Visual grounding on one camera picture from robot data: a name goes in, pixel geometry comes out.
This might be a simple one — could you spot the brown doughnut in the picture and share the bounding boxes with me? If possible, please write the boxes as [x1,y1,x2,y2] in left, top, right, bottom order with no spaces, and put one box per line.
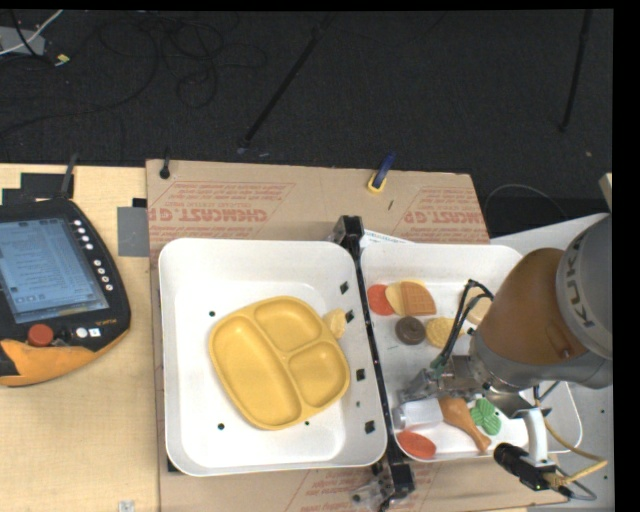
[394,315,428,347]

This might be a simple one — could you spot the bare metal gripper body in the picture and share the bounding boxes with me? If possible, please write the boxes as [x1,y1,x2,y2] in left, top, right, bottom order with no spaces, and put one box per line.
[432,354,497,402]

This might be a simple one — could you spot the green leaf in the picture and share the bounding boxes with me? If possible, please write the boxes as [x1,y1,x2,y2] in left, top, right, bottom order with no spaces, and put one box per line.
[469,397,503,437]

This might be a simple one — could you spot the white plastic tray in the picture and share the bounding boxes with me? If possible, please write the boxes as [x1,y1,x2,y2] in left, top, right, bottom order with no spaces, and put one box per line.
[157,236,389,478]
[358,241,584,464]

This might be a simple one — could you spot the clear plastic bottle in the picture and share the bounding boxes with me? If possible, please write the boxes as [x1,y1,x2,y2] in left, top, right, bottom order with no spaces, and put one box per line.
[391,396,447,432]

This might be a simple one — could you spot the red oval slice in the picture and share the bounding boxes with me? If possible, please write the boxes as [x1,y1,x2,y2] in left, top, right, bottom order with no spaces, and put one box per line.
[396,430,438,461]

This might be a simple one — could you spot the red tomato slice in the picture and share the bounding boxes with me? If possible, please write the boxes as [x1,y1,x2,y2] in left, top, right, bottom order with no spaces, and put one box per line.
[366,283,397,317]

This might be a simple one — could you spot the brown cardboard board red print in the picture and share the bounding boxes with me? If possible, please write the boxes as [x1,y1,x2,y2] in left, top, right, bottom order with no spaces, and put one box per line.
[144,158,569,512]

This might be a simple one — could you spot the thin black rod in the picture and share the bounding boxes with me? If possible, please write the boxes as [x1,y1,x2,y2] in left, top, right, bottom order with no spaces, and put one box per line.
[348,238,404,474]

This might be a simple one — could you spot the black cylinder on white bracket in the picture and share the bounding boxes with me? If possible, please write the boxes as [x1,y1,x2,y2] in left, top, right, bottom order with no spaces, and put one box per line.
[493,406,559,493]

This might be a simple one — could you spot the orange waffle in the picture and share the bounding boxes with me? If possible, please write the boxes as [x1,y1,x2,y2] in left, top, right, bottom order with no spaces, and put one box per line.
[398,280,438,317]

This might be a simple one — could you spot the pale yellow cheese slice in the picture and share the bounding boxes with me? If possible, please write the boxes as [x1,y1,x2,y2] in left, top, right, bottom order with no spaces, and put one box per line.
[384,281,407,318]

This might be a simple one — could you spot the yellow round biscuit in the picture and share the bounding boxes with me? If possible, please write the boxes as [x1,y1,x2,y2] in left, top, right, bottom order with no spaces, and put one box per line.
[425,316,465,350]

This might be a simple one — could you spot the yellow divided plate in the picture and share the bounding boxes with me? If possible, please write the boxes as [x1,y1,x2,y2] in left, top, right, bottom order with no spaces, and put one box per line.
[207,295,352,432]

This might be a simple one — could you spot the brown chicken drumstick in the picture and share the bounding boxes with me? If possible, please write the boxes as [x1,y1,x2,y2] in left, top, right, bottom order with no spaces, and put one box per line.
[437,395,493,455]

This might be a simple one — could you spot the black block with thin wires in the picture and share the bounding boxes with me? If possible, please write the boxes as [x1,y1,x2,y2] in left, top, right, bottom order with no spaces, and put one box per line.
[370,455,417,507]
[330,214,366,247]

